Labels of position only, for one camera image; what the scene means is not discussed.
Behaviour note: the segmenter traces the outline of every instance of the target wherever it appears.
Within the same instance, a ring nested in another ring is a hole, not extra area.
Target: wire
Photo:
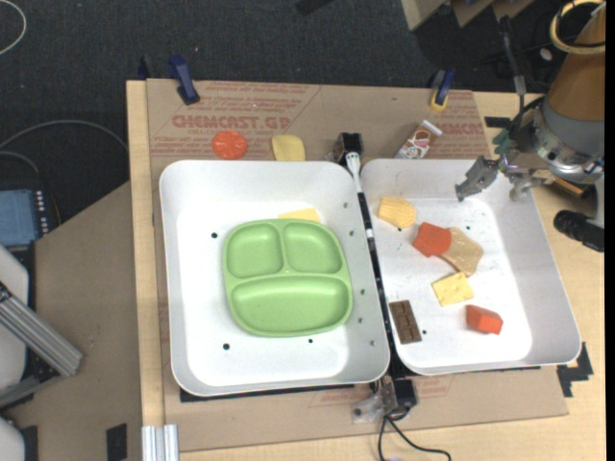
[[[83,126],[87,126],[90,128],[94,128],[96,130],[99,130],[100,132],[103,132],[109,135],[116,142],[118,142],[124,148],[126,152],[128,152],[128,145],[116,133],[96,123],[91,123],[89,121],[82,121],[82,120],[77,120],[77,119],[60,119],[60,120],[55,120],[55,121],[48,121],[46,123],[40,123],[39,125],[34,125],[33,127],[22,130],[21,132],[16,133],[13,136],[10,136],[8,139],[4,140],[3,142],[0,142],[0,151],[4,150],[4,148],[7,145],[9,145],[10,143],[13,143],[15,140],[17,140],[18,138],[28,133],[35,132],[37,130],[42,130],[44,128],[48,128],[52,126],[57,126],[57,125],[83,125]]]
[[[19,41],[21,41],[21,39],[23,39],[23,37],[26,36],[26,29],[28,29],[28,19],[26,18],[26,14],[24,13],[24,11],[22,11],[19,7],[17,7],[13,2],[10,2],[9,0],[0,0],[0,4],[8,5],[9,7],[19,12],[19,15],[21,16],[21,20],[23,22],[23,25],[21,27],[21,33],[19,34],[17,39],[13,41],[12,44],[7,46],[6,48],[0,50],[0,56],[2,56],[5,53],[8,53],[9,51],[11,51],[12,48],[14,48],[17,44],[19,44]]]
[[[569,11],[575,9],[581,5],[596,5],[601,7],[602,5],[606,5],[604,0],[573,0],[572,2],[568,2],[563,5],[559,12],[554,16],[551,21],[551,26],[549,28],[549,34],[551,36],[551,41],[555,45],[555,47],[565,53],[569,53],[571,55],[597,55],[599,53],[606,52],[606,41],[595,42],[595,43],[575,43],[575,44],[567,44],[559,38],[559,25],[561,24],[561,20]]]
[[[34,164],[26,156],[22,156],[21,154],[18,154],[17,152],[10,152],[8,150],[0,152],[0,156],[4,156],[4,157],[7,157],[7,158],[16,158],[17,160],[22,160],[23,162],[28,164],[30,167],[32,167],[33,171],[35,171],[37,174],[40,174],[40,169],[38,169],[38,166],[36,164]]]
[[[382,453],[382,437],[384,436],[384,428],[386,427],[386,423],[387,422],[389,422],[391,424],[391,426],[395,429],[395,431],[402,437],[402,439],[404,439],[413,448],[415,448],[417,450],[421,450],[422,452],[430,452],[430,453],[433,453],[433,454],[442,454],[443,456],[446,456],[448,461],[452,461],[453,460],[451,455],[447,451],[445,451],[445,450],[442,450],[442,449],[429,449],[429,448],[422,448],[420,446],[417,446],[416,444],[414,444],[412,441],[410,441],[404,435],[404,433],[400,430],[399,427],[397,427],[395,425],[395,421],[394,420],[392,420],[388,415],[384,415],[384,417],[382,417],[381,431],[380,431],[380,434],[378,436],[378,456],[380,457],[381,461],[386,461],[386,458],[384,457],[384,455]]]

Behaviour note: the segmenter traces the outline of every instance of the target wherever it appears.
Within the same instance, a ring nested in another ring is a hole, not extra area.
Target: blue clamp
[[[446,107],[446,103],[449,99],[449,91],[453,86],[453,79],[455,78],[455,70],[453,68],[447,68],[446,70],[440,70],[435,76],[433,85],[434,89],[431,95],[430,107],[434,111],[442,111]]]
[[[171,55],[169,58],[169,72],[171,77],[180,82],[177,88],[180,96],[186,105],[198,103],[201,97],[194,88],[194,83],[190,77],[188,64],[182,55]]]

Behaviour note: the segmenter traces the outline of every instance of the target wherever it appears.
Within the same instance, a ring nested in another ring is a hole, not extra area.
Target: green plate
[[[322,224],[273,219],[234,228],[223,250],[231,312],[247,331],[300,336],[342,325],[353,307],[346,259]]]

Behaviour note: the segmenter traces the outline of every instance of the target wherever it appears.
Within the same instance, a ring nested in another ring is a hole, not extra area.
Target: black fabric
[[[10,0],[28,17],[25,38],[0,56],[0,142],[35,124],[80,119],[126,138],[125,83],[147,55],[161,75],[182,54],[195,79],[424,87],[454,67],[454,87],[513,91],[489,57],[501,54],[487,9],[461,29],[448,7],[411,32],[400,0]],[[515,17],[522,47],[548,41],[570,0],[537,0]],[[0,49],[18,35],[0,5]],[[36,162],[65,221],[128,179],[121,147],[87,127],[27,135],[10,150]],[[29,174],[0,157],[0,177]]]

